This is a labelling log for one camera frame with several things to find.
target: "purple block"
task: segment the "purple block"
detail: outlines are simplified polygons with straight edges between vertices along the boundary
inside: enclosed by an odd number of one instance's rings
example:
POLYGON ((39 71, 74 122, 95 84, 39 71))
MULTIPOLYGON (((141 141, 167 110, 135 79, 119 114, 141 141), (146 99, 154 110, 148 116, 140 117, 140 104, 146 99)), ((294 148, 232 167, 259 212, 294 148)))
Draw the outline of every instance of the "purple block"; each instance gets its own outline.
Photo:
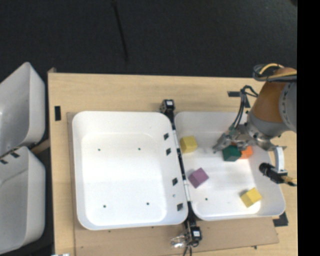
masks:
POLYGON ((202 183, 204 183, 207 179, 209 179, 209 176, 205 173, 205 171, 202 168, 195 170, 188 176, 188 180, 191 182, 195 189, 199 187, 202 183))

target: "dark green cube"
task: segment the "dark green cube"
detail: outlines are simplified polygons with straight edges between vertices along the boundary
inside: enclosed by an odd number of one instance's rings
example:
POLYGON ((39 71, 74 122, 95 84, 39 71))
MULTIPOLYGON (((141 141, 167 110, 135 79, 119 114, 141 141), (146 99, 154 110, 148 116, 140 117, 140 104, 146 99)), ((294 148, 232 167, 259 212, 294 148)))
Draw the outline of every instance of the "dark green cube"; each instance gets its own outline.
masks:
POLYGON ((234 145, 226 147, 222 153, 224 161, 235 162, 241 157, 241 151, 234 145))

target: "plywood surface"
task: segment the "plywood surface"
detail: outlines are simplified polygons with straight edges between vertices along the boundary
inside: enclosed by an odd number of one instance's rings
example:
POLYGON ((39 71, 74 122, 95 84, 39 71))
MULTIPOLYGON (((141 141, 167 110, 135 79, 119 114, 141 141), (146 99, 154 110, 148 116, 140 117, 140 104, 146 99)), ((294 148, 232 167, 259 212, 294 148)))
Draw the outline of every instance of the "plywood surface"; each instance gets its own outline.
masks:
MULTIPOLYGON (((49 73, 55 253, 77 256, 182 253, 181 250, 172 250, 169 243, 172 236, 183 230, 181 225, 109 232, 85 230, 77 223, 72 200, 67 113, 85 110, 157 111, 163 99, 173 99, 176 112, 237 112, 240 98, 228 97, 227 91, 239 91, 244 85, 251 85, 259 92, 263 84, 252 78, 49 73), (61 120, 55 120, 56 106, 60 106, 61 120)), ((291 176, 296 177, 296 134, 285 133, 276 142, 287 146, 285 167, 291 176)), ((203 240, 193 249, 193 254, 297 255, 297 189, 287 185, 281 187, 289 226, 274 228, 271 218, 199 221, 203 240), (251 247, 255 245, 263 246, 255 250, 251 247)))

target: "orange cube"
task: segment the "orange cube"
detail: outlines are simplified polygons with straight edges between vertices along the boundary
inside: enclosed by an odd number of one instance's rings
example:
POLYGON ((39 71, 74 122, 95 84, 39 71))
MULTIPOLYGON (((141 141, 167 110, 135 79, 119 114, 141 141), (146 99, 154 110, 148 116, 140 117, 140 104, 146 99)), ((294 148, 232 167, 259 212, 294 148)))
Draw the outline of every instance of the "orange cube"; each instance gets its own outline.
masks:
POLYGON ((246 150, 241 151, 241 157, 239 159, 248 159, 250 156, 252 156, 253 151, 251 146, 247 146, 246 150))

